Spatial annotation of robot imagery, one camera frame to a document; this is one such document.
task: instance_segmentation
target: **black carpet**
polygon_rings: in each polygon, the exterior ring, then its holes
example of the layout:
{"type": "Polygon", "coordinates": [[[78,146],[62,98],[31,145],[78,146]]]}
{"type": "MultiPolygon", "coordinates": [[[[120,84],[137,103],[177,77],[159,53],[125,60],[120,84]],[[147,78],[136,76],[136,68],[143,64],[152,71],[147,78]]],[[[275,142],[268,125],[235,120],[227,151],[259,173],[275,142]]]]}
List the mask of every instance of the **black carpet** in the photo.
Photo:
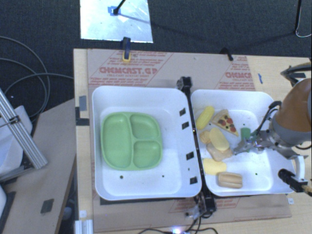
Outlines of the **black carpet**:
{"type": "MultiPolygon", "coordinates": [[[[299,32],[311,32],[312,0],[302,0],[299,32]]],[[[136,50],[311,57],[311,37],[293,34],[298,0],[148,0],[154,43],[133,43],[136,50]]],[[[118,49],[119,42],[80,39],[79,0],[0,0],[0,36],[33,49],[51,73],[73,75],[74,48],[118,49]]],[[[0,58],[43,71],[26,49],[0,39],[0,58]]],[[[15,63],[0,61],[0,88],[29,75],[15,63]]],[[[47,109],[74,96],[73,82],[51,77],[47,109]]],[[[44,97],[38,79],[8,91],[13,106],[36,112],[44,97]]]]}

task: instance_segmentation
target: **green divided plate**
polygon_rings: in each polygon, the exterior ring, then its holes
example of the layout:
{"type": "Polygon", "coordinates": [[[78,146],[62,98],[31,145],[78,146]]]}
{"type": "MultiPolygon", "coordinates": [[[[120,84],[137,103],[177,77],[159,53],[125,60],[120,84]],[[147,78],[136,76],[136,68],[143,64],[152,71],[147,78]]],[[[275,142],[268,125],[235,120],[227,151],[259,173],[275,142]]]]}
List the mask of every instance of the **green divided plate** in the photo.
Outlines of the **green divided plate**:
{"type": "Polygon", "coordinates": [[[141,113],[112,113],[102,122],[101,147],[106,163],[118,170],[145,170],[162,158],[158,122],[141,113]]]}

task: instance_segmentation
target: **black rod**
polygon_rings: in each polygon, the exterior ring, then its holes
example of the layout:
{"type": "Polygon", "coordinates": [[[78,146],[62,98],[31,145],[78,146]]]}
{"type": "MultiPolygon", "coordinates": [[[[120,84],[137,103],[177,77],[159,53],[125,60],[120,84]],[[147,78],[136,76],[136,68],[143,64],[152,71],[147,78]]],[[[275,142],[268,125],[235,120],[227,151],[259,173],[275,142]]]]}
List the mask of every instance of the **black rod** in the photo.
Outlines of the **black rod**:
{"type": "Polygon", "coordinates": [[[296,23],[295,23],[295,26],[294,26],[294,33],[296,33],[296,31],[298,29],[298,25],[299,25],[301,2],[302,2],[302,0],[298,0],[297,16],[296,16],[296,23]]]}
{"type": "Polygon", "coordinates": [[[126,1],[126,0],[122,0],[122,1],[120,2],[120,4],[118,5],[118,7],[115,8],[115,9],[113,10],[114,15],[117,15],[117,14],[118,14],[118,11],[119,11],[120,7],[123,5],[123,3],[124,3],[125,1],[126,1]]]}

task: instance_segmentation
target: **yellow and black clamp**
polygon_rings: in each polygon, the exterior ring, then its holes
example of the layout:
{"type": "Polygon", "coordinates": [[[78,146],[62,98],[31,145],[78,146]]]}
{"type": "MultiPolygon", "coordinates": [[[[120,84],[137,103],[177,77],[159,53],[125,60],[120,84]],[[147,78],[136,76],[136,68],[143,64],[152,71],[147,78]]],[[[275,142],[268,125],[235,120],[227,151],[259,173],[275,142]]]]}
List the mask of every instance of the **yellow and black clamp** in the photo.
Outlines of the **yellow and black clamp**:
{"type": "Polygon", "coordinates": [[[121,48],[123,50],[122,60],[124,62],[130,62],[131,60],[130,45],[131,45],[131,38],[124,37],[123,40],[121,41],[121,48]]]}

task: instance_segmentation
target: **toy pizza slice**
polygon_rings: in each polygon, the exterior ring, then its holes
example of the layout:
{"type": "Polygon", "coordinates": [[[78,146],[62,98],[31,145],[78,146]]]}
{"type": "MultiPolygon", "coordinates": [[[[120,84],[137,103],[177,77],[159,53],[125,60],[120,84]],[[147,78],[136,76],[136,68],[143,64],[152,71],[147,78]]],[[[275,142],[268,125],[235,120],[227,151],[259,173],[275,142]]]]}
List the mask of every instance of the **toy pizza slice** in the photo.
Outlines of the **toy pizza slice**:
{"type": "Polygon", "coordinates": [[[225,131],[238,136],[238,131],[236,130],[233,120],[230,117],[229,111],[227,109],[223,109],[217,113],[214,116],[212,123],[224,129],[225,131]]]}

